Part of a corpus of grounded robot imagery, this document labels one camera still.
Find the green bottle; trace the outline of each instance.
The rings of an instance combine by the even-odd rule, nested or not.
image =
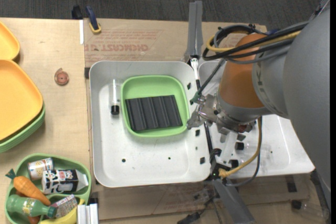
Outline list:
[[[49,218],[53,218],[57,210],[56,207],[45,206],[37,199],[20,197],[16,194],[8,197],[6,208],[9,212],[17,212],[29,217],[46,215]]]

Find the green plate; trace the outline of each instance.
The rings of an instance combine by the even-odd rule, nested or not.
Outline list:
[[[0,153],[5,152],[12,147],[18,145],[23,140],[27,139],[30,135],[37,131],[44,122],[46,115],[46,108],[43,103],[41,112],[35,117],[26,127],[19,130],[17,133],[11,135],[8,139],[0,141]]]
[[[126,99],[174,95],[182,120],[182,126],[134,131],[131,129],[126,109]],[[121,86],[121,108],[125,124],[131,134],[141,137],[164,137],[181,134],[186,130],[189,118],[188,102],[182,84],[171,76],[150,75],[128,78]]]
[[[25,157],[16,167],[15,169],[15,174],[18,176],[26,176],[29,178],[29,172],[28,172],[28,166],[27,164],[30,162],[34,162],[34,161],[38,161],[39,159],[44,159],[44,158],[53,158],[52,160],[54,161],[54,169],[58,170],[58,169],[77,169],[78,171],[80,171],[81,173],[85,174],[88,178],[88,182],[89,185],[83,189],[80,189],[77,192],[74,192],[74,196],[77,199],[77,202],[79,202],[80,199],[85,200],[85,204],[88,204],[89,201],[89,197],[90,197],[90,193],[91,193],[91,174],[90,171],[80,162],[76,162],[73,161],[71,159],[68,158],[64,158],[64,157],[59,157],[59,156],[55,156],[55,155],[50,155],[50,154],[42,154],[42,153],[35,153],[35,154],[31,154],[27,157]],[[33,180],[32,181],[40,190],[42,190],[42,184],[41,184],[41,180]],[[13,181],[11,181],[8,191],[7,191],[7,195],[6,195],[6,200],[5,200],[5,204],[7,202],[7,198],[12,195],[15,194],[16,189],[13,186]],[[48,194],[46,195],[46,197],[51,201],[51,203],[53,204],[56,201],[59,201],[61,199],[63,199],[64,197],[69,196],[69,194],[63,194],[63,193],[57,193],[57,194]],[[12,224],[29,224],[28,218],[24,215],[21,215],[19,213],[16,212],[8,212],[7,209],[5,208],[5,213],[6,213],[6,217],[8,218],[8,220],[12,223]]]

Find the orange plate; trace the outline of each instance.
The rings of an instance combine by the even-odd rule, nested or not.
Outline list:
[[[41,111],[43,98],[30,77],[11,60],[0,60],[0,141]]]
[[[0,22],[0,60],[13,60],[19,54],[20,43],[12,32]]]

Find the can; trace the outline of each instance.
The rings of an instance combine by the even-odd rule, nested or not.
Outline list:
[[[41,179],[43,171],[54,170],[54,161],[52,158],[40,159],[38,161],[28,163],[27,165],[31,180]]]

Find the yellow cable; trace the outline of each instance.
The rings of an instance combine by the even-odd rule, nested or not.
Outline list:
[[[258,147],[257,150],[255,152],[255,154],[248,159],[246,162],[244,162],[243,164],[239,165],[238,167],[231,169],[229,171],[226,171],[224,169],[219,168],[219,177],[221,178],[225,178],[228,177],[229,175],[234,174],[235,172],[239,171],[240,169],[244,168],[246,165],[250,164],[258,155],[260,152],[260,148],[261,148],[261,135],[262,135],[262,131],[261,131],[261,118],[258,118],[258,128],[259,128],[259,141],[258,141]]]
[[[255,47],[260,47],[260,46],[264,46],[264,45],[268,45],[268,44],[271,44],[271,43],[275,43],[275,42],[279,42],[279,41],[283,41],[283,40],[286,40],[286,39],[291,39],[291,38],[295,38],[301,31],[296,31],[296,32],[293,32],[293,33],[290,33],[290,34],[287,34],[285,36],[282,36],[282,37],[277,37],[275,39],[272,39],[272,40],[269,40],[269,41],[265,41],[265,42],[262,42],[260,44],[257,44],[257,45],[254,45],[252,46],[251,48],[255,48]],[[214,52],[223,52],[223,51],[228,51],[228,50],[231,50],[232,48],[216,48],[214,46],[211,46],[210,43],[211,41],[213,41],[215,36],[212,36],[206,43],[206,47],[211,50],[211,51],[214,51]]]

